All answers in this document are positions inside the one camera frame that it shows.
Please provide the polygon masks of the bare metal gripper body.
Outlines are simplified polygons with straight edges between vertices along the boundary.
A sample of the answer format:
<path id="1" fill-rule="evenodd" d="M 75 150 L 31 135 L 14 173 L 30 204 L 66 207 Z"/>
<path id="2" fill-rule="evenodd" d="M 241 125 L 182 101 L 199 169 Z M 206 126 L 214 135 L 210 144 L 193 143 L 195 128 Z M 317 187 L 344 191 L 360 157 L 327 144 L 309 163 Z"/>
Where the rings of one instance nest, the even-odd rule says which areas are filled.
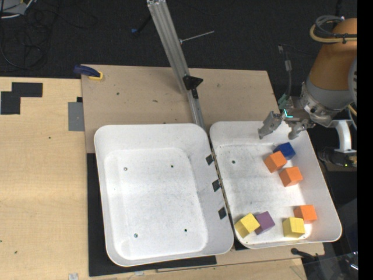
<path id="1" fill-rule="evenodd" d="M 338 109 L 328 108 L 311 97 L 290 96 L 280 103 L 282 118 L 288 122 L 320 124 L 329 127 L 339 112 Z"/>

